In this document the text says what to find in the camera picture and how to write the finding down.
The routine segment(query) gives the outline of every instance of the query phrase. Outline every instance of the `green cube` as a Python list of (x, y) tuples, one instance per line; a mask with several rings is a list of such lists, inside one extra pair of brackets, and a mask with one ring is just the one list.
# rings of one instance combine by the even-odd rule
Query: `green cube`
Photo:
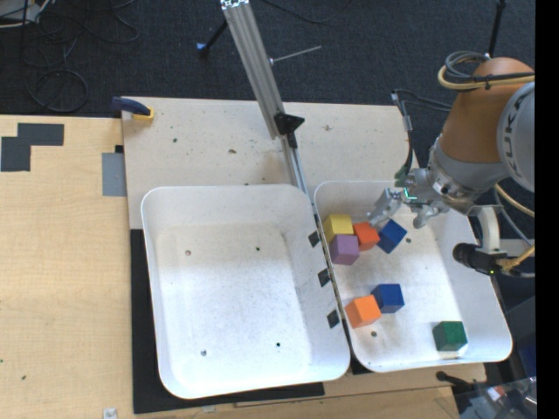
[(468, 342), (462, 321), (441, 321), (433, 327), (433, 337), (438, 351), (458, 351)]

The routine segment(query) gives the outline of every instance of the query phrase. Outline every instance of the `orange cube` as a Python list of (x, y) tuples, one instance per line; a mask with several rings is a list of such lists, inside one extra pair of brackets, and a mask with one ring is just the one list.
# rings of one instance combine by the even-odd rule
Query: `orange cube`
[(373, 324), (382, 313), (373, 295), (353, 299), (345, 306), (349, 323), (355, 329)]
[(370, 250), (381, 240), (369, 222), (354, 223), (353, 232), (359, 240), (359, 251)]

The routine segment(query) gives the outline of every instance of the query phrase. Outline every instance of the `blue cube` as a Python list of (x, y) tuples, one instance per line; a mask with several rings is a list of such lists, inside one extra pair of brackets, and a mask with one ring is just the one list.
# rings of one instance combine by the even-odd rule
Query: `blue cube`
[(381, 238), (376, 246), (380, 247), (384, 252), (391, 253), (400, 241), (404, 239), (408, 231), (400, 226), (400, 224), (394, 222), (390, 219), (386, 225), (378, 232), (378, 236)]
[(404, 307), (400, 284), (379, 284), (370, 294), (375, 297), (381, 313), (394, 313)]

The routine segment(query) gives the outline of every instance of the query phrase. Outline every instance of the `robotic arm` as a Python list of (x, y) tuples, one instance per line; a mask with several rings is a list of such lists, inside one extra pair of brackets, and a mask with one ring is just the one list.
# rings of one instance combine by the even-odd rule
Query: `robotic arm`
[[(470, 75), (456, 72), (455, 66), (465, 62), (481, 65)], [(534, 70), (512, 58), (490, 59), (469, 52), (449, 56), (438, 81), (459, 94), (431, 147), (428, 165), (408, 166), (397, 175), (396, 186), (403, 190), (386, 189), (369, 214), (369, 223), (378, 225), (402, 204), (417, 214), (415, 228), (450, 209), (476, 216), (482, 227), (481, 245), (458, 244), (454, 258), (487, 274), (512, 271), (515, 262), (499, 246), (496, 216), (502, 207), (478, 205), (476, 200), (507, 177), (535, 191), (534, 80)]]

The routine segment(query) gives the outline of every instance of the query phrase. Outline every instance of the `black pole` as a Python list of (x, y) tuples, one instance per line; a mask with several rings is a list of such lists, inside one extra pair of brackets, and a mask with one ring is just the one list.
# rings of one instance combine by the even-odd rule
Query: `black pole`
[(487, 50), (487, 55), (489, 56), (489, 58), (493, 57), (493, 51), (495, 49), (495, 44), (497, 43), (497, 32), (499, 31), (500, 16), (506, 7), (507, 0), (499, 0), (497, 2), (497, 13), (495, 14), (495, 20), (493, 22), (493, 32), (491, 34), (491, 41), (489, 42), (489, 50)]
[(211, 36), (211, 39), (208, 41), (207, 44), (197, 44), (198, 50), (200, 50), (200, 54), (203, 57), (206, 57), (208, 55), (211, 46), (216, 43), (219, 36), (221, 36), (221, 34), (225, 31), (225, 28), (227, 28), (227, 20), (224, 20), (223, 23), (221, 23), (221, 26), (217, 28), (217, 31), (214, 33), (213, 36)]

